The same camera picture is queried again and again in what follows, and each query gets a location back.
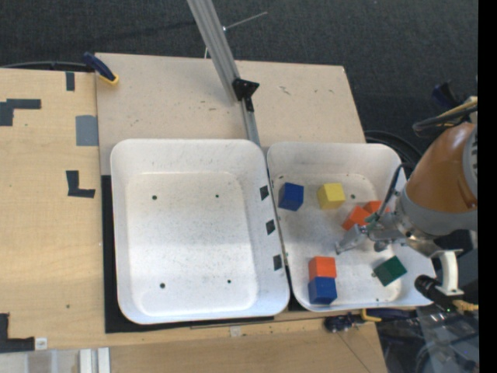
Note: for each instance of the orange cube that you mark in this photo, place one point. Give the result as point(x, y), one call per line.
point(373, 206)
point(355, 217)
point(322, 267)

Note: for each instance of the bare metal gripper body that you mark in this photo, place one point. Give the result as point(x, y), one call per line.
point(392, 231)

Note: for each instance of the white plastic tray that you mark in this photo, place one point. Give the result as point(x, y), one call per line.
point(334, 243)
point(194, 239)

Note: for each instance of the green cube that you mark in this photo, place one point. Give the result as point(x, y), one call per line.
point(390, 271)

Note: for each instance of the pale wood board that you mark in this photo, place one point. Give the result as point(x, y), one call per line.
point(174, 103)

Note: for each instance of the thin black and white rod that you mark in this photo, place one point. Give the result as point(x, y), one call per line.
point(277, 218)

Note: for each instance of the yellow cube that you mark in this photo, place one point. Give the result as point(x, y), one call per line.
point(331, 196)

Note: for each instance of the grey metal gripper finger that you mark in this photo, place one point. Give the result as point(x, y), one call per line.
point(381, 246)
point(351, 241)

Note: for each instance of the black cylinder on white bracket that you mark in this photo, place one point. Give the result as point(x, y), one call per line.
point(450, 270)

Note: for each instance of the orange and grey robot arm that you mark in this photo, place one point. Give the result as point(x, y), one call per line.
point(438, 177)

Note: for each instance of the blue cube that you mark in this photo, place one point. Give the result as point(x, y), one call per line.
point(322, 290)
point(290, 196)

